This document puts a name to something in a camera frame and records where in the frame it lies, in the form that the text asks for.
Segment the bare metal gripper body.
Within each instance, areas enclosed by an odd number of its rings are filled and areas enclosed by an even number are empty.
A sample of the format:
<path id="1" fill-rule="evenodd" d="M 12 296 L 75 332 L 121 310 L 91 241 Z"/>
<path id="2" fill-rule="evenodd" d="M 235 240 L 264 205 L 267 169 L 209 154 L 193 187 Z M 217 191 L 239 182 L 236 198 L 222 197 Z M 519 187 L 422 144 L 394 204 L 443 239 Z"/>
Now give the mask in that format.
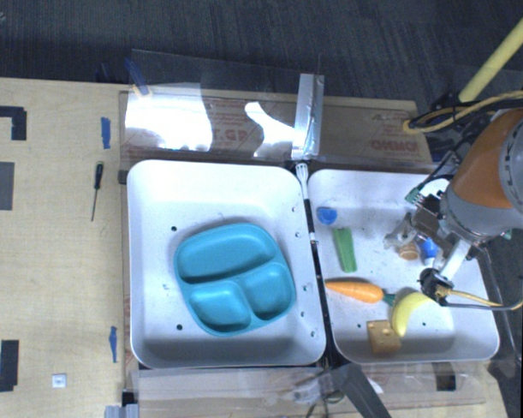
<path id="1" fill-rule="evenodd" d="M 440 249 L 451 250 L 455 240 L 451 234 L 446 234 L 440 225 L 441 199 L 434 194 L 423 196 L 417 194 L 414 205 L 416 211 L 412 214 L 411 225 L 425 238 L 430 238 Z"/>

